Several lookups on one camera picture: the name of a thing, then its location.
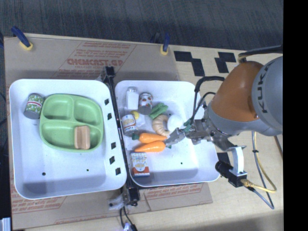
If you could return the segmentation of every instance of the green vegetable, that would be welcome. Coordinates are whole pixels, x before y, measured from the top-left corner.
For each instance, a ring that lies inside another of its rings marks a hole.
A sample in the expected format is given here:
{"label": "green vegetable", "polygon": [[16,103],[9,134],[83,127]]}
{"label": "green vegetable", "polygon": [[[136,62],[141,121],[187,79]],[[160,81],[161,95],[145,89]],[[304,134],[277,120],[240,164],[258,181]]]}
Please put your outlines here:
{"label": "green vegetable", "polygon": [[158,105],[154,106],[152,109],[152,112],[149,114],[149,117],[151,119],[155,119],[158,117],[160,114],[165,112],[168,109],[167,105],[164,105],[163,103],[159,103]]}

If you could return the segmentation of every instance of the white bottle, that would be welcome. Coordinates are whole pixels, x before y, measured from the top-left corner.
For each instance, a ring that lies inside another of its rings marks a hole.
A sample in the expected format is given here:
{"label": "white bottle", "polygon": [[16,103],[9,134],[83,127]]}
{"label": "white bottle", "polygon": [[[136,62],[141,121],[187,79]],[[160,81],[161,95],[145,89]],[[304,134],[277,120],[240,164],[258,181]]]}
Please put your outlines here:
{"label": "white bottle", "polygon": [[136,87],[129,87],[126,92],[126,108],[131,110],[138,109],[139,93]]}

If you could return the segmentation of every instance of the orange carrot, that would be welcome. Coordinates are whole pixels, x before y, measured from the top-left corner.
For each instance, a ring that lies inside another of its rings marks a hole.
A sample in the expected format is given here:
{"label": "orange carrot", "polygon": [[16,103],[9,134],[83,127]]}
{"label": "orange carrot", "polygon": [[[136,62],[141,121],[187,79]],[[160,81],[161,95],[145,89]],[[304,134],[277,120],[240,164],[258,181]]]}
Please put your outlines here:
{"label": "orange carrot", "polygon": [[135,152],[162,152],[165,147],[166,145],[164,142],[154,141],[138,147],[137,149],[135,149]]}
{"label": "orange carrot", "polygon": [[132,139],[139,140],[141,143],[148,144],[154,141],[164,141],[167,139],[167,137],[155,133],[141,133],[140,135],[134,133]]}

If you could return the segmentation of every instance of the divided green plate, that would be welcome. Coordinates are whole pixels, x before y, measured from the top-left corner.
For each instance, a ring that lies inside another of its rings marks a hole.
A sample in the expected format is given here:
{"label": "divided green plate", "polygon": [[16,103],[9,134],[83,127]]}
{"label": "divided green plate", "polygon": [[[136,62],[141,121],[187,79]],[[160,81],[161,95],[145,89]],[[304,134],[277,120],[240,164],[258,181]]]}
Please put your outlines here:
{"label": "divided green plate", "polygon": [[[89,126],[90,148],[76,149],[75,127]],[[96,149],[103,141],[103,113],[93,100],[69,94],[53,94],[43,103],[39,132],[50,147],[68,151],[87,152]]]}

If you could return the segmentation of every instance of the tin can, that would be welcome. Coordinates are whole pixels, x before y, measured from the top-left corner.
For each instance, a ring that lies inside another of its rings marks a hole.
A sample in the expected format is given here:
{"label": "tin can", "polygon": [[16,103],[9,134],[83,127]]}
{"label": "tin can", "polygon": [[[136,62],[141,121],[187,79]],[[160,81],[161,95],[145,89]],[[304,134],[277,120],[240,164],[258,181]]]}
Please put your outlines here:
{"label": "tin can", "polygon": [[24,115],[30,119],[39,119],[44,98],[36,93],[32,93],[28,97]]}
{"label": "tin can", "polygon": [[133,133],[138,132],[138,128],[136,126],[136,120],[132,114],[123,116],[121,120],[122,120],[124,135],[131,137]]}
{"label": "tin can", "polygon": [[139,96],[138,112],[149,115],[152,112],[153,96],[148,92],[143,92]]}

